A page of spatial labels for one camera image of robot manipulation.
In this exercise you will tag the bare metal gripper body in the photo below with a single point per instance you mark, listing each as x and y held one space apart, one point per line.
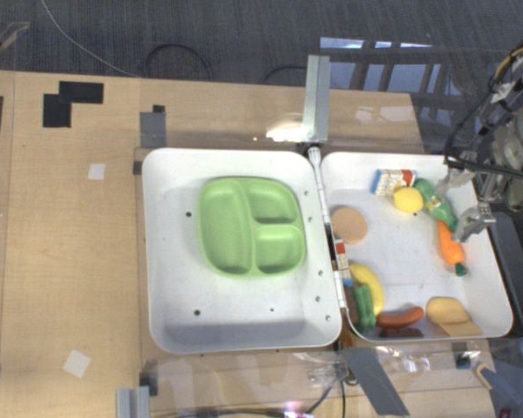
518 168

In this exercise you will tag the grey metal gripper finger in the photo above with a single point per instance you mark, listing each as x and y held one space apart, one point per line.
471 221
452 180

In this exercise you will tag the green plastic bottle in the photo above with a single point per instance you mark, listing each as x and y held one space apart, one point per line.
436 203

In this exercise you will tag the orange carrot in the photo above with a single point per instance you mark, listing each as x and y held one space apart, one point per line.
451 251

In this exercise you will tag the yellow lemon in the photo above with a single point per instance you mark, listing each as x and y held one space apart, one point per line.
408 199

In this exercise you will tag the white red blue carton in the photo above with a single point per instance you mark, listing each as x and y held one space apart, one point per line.
390 181

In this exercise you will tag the white plastic tray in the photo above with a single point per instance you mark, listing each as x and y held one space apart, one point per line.
405 259
174 277

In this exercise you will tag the yellow bread loaf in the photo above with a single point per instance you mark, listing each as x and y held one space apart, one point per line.
446 309

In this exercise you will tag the tan bread slice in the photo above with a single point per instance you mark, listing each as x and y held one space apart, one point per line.
462 328

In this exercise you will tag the tan round biscuit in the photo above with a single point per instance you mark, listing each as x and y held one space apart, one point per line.
348 225

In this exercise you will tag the yellow banana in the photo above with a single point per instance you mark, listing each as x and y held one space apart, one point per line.
368 279

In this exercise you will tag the red sausage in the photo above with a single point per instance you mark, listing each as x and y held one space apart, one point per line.
401 318

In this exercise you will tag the dark brown chocolate bar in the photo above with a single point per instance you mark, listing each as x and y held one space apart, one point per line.
401 333

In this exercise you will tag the thin black and white rod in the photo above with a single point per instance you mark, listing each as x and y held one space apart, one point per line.
320 187

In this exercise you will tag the small red and white carton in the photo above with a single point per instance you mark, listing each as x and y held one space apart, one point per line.
341 259

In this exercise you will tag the green pea pod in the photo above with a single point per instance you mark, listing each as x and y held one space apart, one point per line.
364 309

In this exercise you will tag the green divided plate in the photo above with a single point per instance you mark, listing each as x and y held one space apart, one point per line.
226 229

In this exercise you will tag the black cylinder on white bracket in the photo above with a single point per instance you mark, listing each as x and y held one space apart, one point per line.
515 95

